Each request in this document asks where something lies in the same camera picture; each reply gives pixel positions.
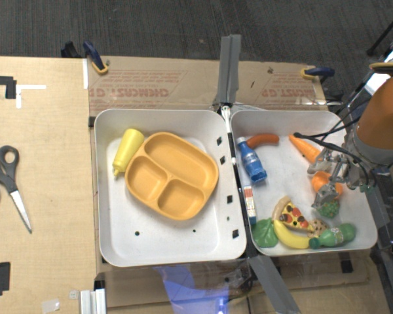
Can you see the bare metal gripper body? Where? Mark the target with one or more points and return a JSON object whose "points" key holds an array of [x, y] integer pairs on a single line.
{"points": [[355, 173]]}

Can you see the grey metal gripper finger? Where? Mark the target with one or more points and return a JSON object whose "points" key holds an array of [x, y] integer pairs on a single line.
{"points": [[321, 163], [325, 195]]}

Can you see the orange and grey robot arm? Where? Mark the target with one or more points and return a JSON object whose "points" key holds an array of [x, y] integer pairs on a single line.
{"points": [[380, 116]]}

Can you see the green grapes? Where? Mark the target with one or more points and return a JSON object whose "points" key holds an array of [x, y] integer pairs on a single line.
{"points": [[329, 209]]}

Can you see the orange rounded toy food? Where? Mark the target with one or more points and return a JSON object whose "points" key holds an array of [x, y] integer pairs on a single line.
{"points": [[319, 180]]}

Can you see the orange carrot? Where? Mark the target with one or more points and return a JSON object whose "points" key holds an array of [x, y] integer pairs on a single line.
{"points": [[306, 148]]}

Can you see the brown speckled biscuit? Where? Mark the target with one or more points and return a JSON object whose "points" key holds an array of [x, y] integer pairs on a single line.
{"points": [[320, 227]]}

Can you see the white plastic tray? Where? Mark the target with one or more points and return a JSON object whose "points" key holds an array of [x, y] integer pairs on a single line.
{"points": [[170, 240], [288, 178]]}

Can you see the pizza slice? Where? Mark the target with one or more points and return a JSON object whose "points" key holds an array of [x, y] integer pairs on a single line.
{"points": [[291, 216]]}

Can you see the green plastic bottle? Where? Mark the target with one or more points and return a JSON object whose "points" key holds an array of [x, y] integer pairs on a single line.
{"points": [[335, 235]]}

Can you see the yellow banana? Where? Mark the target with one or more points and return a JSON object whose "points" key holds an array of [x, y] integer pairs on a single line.
{"points": [[289, 238]]}

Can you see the red sausage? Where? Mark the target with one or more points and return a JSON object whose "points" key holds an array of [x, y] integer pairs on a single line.
{"points": [[265, 139]]}

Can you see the blue plastic bottle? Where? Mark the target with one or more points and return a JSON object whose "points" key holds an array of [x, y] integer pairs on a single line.
{"points": [[251, 162]]}

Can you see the green lettuce leaf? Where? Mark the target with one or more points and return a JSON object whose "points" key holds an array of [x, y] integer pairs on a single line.
{"points": [[265, 233]]}

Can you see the white red blue carton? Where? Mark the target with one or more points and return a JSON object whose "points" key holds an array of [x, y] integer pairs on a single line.
{"points": [[250, 204]]}

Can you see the orange divided plate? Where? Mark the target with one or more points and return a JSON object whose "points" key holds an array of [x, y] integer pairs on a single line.
{"points": [[170, 175]]}

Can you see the brown cardboard board red print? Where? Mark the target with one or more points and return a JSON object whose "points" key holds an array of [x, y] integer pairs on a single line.
{"points": [[190, 83]]}

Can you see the yellow squeeze bottle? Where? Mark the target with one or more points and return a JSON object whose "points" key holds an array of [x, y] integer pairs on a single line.
{"points": [[127, 149]]}

